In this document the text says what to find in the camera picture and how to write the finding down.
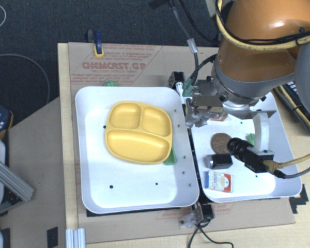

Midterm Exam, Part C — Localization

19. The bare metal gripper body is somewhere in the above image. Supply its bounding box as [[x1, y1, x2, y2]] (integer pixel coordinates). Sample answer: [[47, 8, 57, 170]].
[[190, 79, 259, 119]]

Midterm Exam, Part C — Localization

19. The orange and white packet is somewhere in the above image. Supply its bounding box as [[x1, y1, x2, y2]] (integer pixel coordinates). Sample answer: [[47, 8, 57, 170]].
[[208, 113, 229, 122]]

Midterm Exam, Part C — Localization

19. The white and red carton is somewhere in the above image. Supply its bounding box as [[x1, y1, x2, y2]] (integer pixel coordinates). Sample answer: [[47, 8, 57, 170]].
[[204, 170, 234, 193]]

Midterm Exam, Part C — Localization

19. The yellow divided plate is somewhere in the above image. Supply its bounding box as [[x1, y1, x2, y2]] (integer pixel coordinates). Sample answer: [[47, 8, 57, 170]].
[[104, 101, 174, 165]]

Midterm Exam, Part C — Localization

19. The brown round biscuit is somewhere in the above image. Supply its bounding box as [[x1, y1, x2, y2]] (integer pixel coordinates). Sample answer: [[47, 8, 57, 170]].
[[211, 132, 234, 155]]

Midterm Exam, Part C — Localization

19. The light green toy vegetable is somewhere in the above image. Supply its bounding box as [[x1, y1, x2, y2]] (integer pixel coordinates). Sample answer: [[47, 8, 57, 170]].
[[245, 133, 256, 147]]

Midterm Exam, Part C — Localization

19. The small black can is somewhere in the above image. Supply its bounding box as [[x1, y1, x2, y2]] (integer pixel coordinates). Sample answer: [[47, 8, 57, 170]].
[[206, 153, 234, 170]]

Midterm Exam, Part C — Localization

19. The white plastic tray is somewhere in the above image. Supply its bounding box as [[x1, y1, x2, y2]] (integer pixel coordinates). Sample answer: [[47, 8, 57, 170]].
[[186, 86, 303, 204], [74, 86, 200, 214]]

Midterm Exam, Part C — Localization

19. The brown cardboard board red print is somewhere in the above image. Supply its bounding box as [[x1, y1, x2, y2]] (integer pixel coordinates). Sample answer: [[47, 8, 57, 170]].
[[68, 42, 297, 244]]

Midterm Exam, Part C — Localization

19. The black block with thin wires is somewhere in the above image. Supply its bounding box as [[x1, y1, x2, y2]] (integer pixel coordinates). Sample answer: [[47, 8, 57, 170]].
[[167, 71, 185, 88], [200, 204, 215, 221]]

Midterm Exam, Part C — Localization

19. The black cylinder on white bracket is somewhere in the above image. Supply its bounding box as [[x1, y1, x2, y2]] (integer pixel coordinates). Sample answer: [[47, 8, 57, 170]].
[[226, 109, 277, 174]]

